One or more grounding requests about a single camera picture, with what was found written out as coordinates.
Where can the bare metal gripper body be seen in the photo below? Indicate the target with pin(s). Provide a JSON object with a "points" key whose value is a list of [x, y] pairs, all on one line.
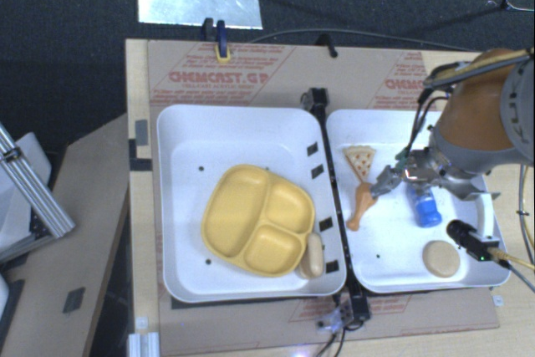
{"points": [[423, 171]]}

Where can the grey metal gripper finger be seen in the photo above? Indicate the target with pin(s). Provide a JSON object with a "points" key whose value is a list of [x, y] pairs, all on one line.
{"points": [[381, 189], [389, 172]]}

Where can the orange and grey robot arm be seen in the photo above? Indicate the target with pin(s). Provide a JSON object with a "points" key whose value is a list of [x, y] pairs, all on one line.
{"points": [[476, 117]]}

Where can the orange toy chicken drumstick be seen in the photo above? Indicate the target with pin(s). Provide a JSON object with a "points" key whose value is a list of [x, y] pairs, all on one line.
{"points": [[361, 205]]}

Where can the toy pizza slice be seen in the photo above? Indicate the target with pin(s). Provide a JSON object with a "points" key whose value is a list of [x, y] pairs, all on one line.
{"points": [[360, 161]]}

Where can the clear bottle with blue label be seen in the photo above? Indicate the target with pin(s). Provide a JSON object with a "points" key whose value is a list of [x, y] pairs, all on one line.
{"points": [[426, 211]]}

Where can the thin black rod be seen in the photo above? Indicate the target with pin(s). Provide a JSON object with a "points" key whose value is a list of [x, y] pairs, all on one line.
{"points": [[334, 188]]}

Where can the white plastic tray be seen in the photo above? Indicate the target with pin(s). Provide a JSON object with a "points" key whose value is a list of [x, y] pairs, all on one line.
{"points": [[192, 255], [393, 255]]}

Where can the round beige biscuit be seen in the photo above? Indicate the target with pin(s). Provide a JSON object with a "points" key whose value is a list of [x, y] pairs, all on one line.
{"points": [[441, 259]]}

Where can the beige bread roll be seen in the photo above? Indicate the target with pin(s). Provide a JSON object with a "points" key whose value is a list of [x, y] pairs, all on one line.
{"points": [[313, 259]]}

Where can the yellow divided plate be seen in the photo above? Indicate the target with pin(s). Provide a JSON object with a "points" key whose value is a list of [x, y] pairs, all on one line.
{"points": [[251, 213]]}

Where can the brown cardboard board, red print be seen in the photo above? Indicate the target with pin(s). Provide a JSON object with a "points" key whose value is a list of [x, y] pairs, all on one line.
{"points": [[234, 75]]}

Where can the black cylinder on white bracket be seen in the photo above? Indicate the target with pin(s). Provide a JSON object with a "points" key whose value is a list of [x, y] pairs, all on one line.
{"points": [[468, 237]]}

